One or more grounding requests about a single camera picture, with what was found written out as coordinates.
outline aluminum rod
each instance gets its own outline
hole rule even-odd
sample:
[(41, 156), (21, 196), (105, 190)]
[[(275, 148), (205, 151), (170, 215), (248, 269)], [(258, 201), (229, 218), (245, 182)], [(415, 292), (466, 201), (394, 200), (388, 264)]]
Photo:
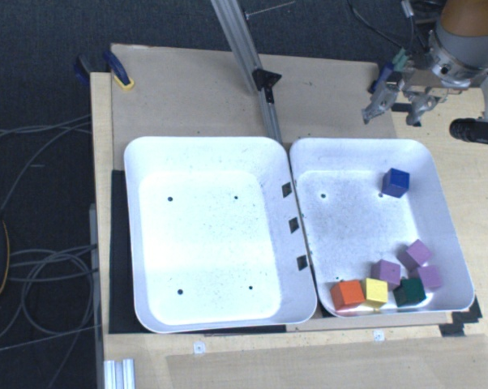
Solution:
[(254, 92), (256, 91), (256, 86), (251, 74), (255, 69), (262, 69), (262, 63), (238, 0), (211, 1), (228, 40), (229, 47), (241, 68), (246, 85), (250, 91)]
[(134, 359), (104, 361), (104, 389), (136, 389)]
[(226, 35), (229, 47), (240, 67), (248, 90), (258, 92), (263, 124), (269, 138), (282, 143), (276, 109), (273, 103), (266, 100), (264, 90), (257, 90), (253, 71), (262, 68), (262, 62), (247, 27), (246, 18), (242, 13), (238, 0), (211, 0), (222, 30)]

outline wire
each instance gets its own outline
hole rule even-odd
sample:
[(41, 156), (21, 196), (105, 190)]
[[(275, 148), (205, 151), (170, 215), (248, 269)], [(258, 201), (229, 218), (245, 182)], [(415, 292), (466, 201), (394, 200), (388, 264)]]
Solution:
[[(6, 325), (6, 327), (0, 332), (0, 338), (3, 337), (13, 326), (17, 318), (19, 317), (20, 313), (22, 312), (24, 314), (24, 317), (27, 319), (27, 321), (32, 325), (32, 327), (36, 328), (38, 331), (41, 331), (47, 335), (54, 337), (60, 337), (60, 336), (66, 336), (70, 334), (75, 334), (73, 341), (71, 342), (70, 347), (67, 349), (66, 354), (64, 355), (64, 358), (62, 359), (59, 367), (55, 371), (53, 377), (49, 381), (48, 388), (53, 387), (55, 381), (57, 380), (58, 376), (62, 372), (62, 369), (64, 365), (67, 363), (71, 353), (73, 352), (76, 343), (78, 341), (78, 338), (80, 336), (80, 333), (85, 330), (89, 330), (92, 327), (88, 327), (88, 323), (91, 321), (92, 316), (93, 316), (93, 293), (94, 293), (94, 284), (92, 282), (92, 273), (97, 272), (97, 270), (90, 270), (87, 266), (87, 264), (80, 258), (80, 256), (83, 256), (84, 254), (90, 253), (92, 251), (96, 250), (96, 246), (76, 246), (67, 250), (60, 250), (60, 251), (55, 251), (55, 250), (42, 250), (42, 249), (32, 249), (32, 250), (21, 250), (15, 253), (12, 253), (10, 255), (11, 258), (16, 258), (21, 255), (25, 254), (43, 254), (45, 257), (43, 259), (38, 259), (36, 261), (26, 261), (22, 263), (12, 263), (10, 265), (10, 269), (15, 269), (15, 268), (20, 268), (20, 267), (26, 267), (29, 265), (33, 265), (34, 267), (30, 270), (26, 278), (20, 279), (16, 277), (11, 277), (8, 276), (8, 280), (10, 281), (18, 281), (22, 280), (24, 282), (22, 290), (21, 290), (21, 297), (20, 297), (20, 303), (15, 310), (15, 313), (13, 317), (11, 318), (10, 322)], [(65, 276), (57, 276), (57, 277), (51, 277), (51, 278), (37, 278), (40, 273), (48, 267), (50, 264), (53, 263), (64, 263), (64, 262), (71, 262), (73, 265), (75, 265), (80, 272), (78, 274), (74, 275), (65, 275)], [(77, 327), (72, 328), (69, 331), (55, 331), (55, 330), (50, 330), (47, 327), (44, 327), (40, 325), (33, 317), (32, 314), (30, 313), (28, 306), (27, 306), (27, 301), (29, 297), (29, 293), (32, 289), (32, 286), (36, 283), (39, 282), (50, 282), (50, 281), (61, 281), (61, 280), (69, 280), (71, 278), (76, 278), (79, 276), (85, 276), (88, 280), (88, 288), (89, 288), (89, 294), (87, 298), (87, 305), (84, 310), (83, 316), (80, 320), (80, 323)], [(45, 339), (40, 339), (36, 341), (45, 341), (48, 340), (49, 338)], [(17, 344), (16, 346), (10, 346), (9, 348), (13, 347), (19, 347), (20, 345), (26, 345), (34, 342), (27, 342), (24, 344)]]
[(15, 191), (15, 188), (17, 187), (17, 185), (19, 184), (19, 181), (20, 179), (22, 178), (22, 176), (26, 173), (26, 170), (29, 169), (30, 165), (32, 164), (33, 161), (35, 161), (35, 159), (40, 155), (42, 154), (51, 144), (53, 144), (55, 141), (57, 141), (58, 139), (60, 139), (61, 137), (63, 137), (64, 135), (70, 133), (71, 131), (77, 129), (77, 128), (80, 128), (81, 126), (86, 126), (88, 125), (89, 122), (83, 122), (81, 124), (77, 124), (76, 126), (73, 126), (73, 127), (69, 127), (67, 128), (66, 130), (63, 130), (60, 134), (58, 135), (55, 135), (50, 141), (48, 141), (44, 146), (42, 146), (33, 156), (30, 160), (28, 160), (28, 163), (26, 163), (26, 165), (23, 167), (23, 169), (20, 171), (19, 175), (17, 176), (17, 178), (15, 179), (14, 181), (14, 184), (13, 186), (10, 188), (10, 191), (8, 192), (8, 194), (6, 195), (6, 198), (4, 199), (4, 201), (2, 202), (2, 205), (0, 207), (0, 215), (2, 216), (4, 214), (4, 211), (5, 211), (5, 208), (8, 204), (8, 202), (10, 202), (10, 199), (11, 199), (11, 196), (14, 194), (14, 191)]
[[(83, 115), (82, 117), (73, 118), (68, 121), (64, 121), (58, 124), (48, 125), (48, 126), (24, 126), (24, 127), (13, 128), (10, 130), (0, 129), (0, 139), (10, 134), (31, 134), (31, 133), (55, 130), (59, 128), (68, 129), (69, 127), (67, 126), (71, 124), (75, 124), (76, 122), (80, 122), (86, 118), (87, 119), (91, 118), (91, 115), (90, 114)], [(87, 134), (90, 134), (90, 131), (83, 131), (83, 130), (77, 130), (77, 131), (82, 131), (82, 132), (86, 132)]]
[(72, 336), (74, 334), (81, 333), (83, 331), (89, 331), (89, 330), (93, 330), (95, 328), (100, 328), (100, 327), (101, 327), (101, 324), (95, 324), (94, 326), (84, 327), (84, 328), (81, 328), (80, 330), (63, 331), (62, 333), (60, 333), (57, 336), (48, 336), (48, 337), (43, 337), (43, 338), (37, 339), (37, 340), (30, 340), (30, 341), (25, 341), (23, 343), (13, 344), (12, 346), (0, 347), (0, 353), (5, 352), (6, 350), (12, 350), (14, 348), (22, 348), (22, 347), (27, 347), (27, 346), (30, 346), (33, 344), (43, 343), (45, 341), (59, 339), (60, 337)]
[[(442, 5), (438, 2), (434, 2), (432, 0), (409, 0), (412, 8), (414, 10), (419, 10), (423, 12), (432, 12), (432, 11), (438, 11), (442, 8)], [(353, 0), (347, 0), (347, 3), (349, 4), (349, 8), (351, 12), (353, 13), (354, 17), (358, 19), (360, 22), (362, 22), (367, 28), (369, 28), (371, 31), (377, 33), (381, 37), (383, 37), (385, 40), (391, 42), (393, 45), (397, 46), (398, 48), (405, 48), (407, 52), (411, 52), (413, 50), (413, 43), (415, 39), (417, 38), (419, 40), (419, 43), (423, 48), (426, 48), (426, 43), (422, 36), (420, 35), (418, 29), (417, 29), (417, 24), (415, 20), (415, 16), (411, 15), (408, 17), (409, 19), (409, 39), (406, 44), (401, 44), (401, 38), (399, 36), (394, 36), (390, 32), (385, 32), (377, 27), (375, 27), (373, 24), (371, 24), (364, 15), (362, 15), (357, 8), (353, 4)]]

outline white tray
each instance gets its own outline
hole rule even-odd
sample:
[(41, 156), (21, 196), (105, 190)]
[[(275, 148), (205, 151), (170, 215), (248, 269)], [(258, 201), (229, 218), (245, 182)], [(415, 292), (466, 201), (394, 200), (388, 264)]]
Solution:
[[(332, 314), (398, 314), (457, 311), (473, 302), (468, 268), (430, 152), (405, 139), (300, 139), (290, 150), (307, 245), (319, 300)], [(410, 173), (400, 199), (379, 195), (383, 175), (395, 168)], [(443, 286), (426, 293), (418, 306), (398, 308), (393, 294), (379, 311), (365, 306), (336, 311), (330, 289), (340, 280), (362, 280), (380, 259), (421, 239), (439, 267)], [(407, 276), (404, 267), (401, 274)]]
[(316, 292), (284, 148), (143, 137), (125, 150), (135, 312), (161, 333), (301, 323)]

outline green cube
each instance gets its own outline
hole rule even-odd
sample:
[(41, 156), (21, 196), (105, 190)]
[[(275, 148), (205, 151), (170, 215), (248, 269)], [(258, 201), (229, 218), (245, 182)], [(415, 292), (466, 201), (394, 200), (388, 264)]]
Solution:
[(400, 280), (400, 285), (393, 290), (393, 295), (396, 298), (398, 307), (414, 306), (426, 299), (424, 286), (420, 278), (403, 278)]

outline dark gray carpet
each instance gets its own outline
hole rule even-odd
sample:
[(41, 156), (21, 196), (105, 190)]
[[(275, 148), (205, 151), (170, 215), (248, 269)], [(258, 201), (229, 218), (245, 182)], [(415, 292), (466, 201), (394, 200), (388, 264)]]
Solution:
[[(360, 24), (346, 0), (240, 0), (259, 11), (250, 18), (260, 53), (368, 61), (383, 65), (398, 52)], [(354, 0), (378, 28), (406, 42), (409, 26), (397, 0)], [(102, 51), (111, 43), (228, 50), (209, 0), (0, 0), (0, 128), (54, 124), (89, 113), (89, 93), (75, 77), (79, 53), (104, 71)], [(56, 132), (10, 135), (0, 140), (0, 207), (15, 178)], [(89, 243), (88, 209), (94, 203), (92, 143), (65, 135), (34, 162), (5, 207), (12, 251), (63, 250)], [(66, 267), (48, 269), (63, 274)], [(83, 278), (33, 288), (28, 304), (37, 321), (56, 330), (74, 327), (88, 289)], [(7, 283), (0, 297), (0, 331), (20, 299)], [(21, 316), (0, 348), (45, 335)], [(47, 387), (73, 337), (0, 351), (0, 389)], [(84, 332), (54, 387), (93, 388), (92, 333)]]

